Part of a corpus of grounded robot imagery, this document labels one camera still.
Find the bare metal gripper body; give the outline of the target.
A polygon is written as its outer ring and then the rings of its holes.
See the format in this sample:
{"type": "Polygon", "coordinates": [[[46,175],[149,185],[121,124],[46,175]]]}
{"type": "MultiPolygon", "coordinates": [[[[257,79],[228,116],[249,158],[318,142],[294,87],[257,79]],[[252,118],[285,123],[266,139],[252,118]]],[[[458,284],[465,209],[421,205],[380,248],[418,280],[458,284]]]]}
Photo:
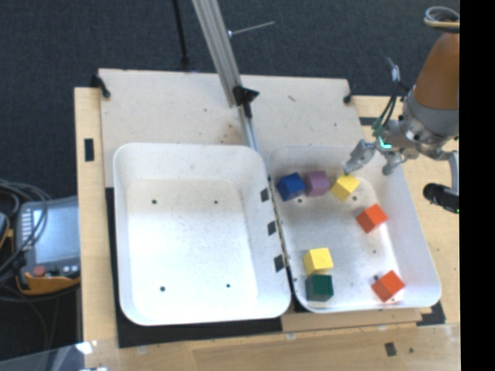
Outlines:
{"type": "Polygon", "coordinates": [[[440,158],[442,154],[442,138],[415,119],[389,121],[377,136],[377,145],[384,151],[412,158],[417,155],[440,158]]]}

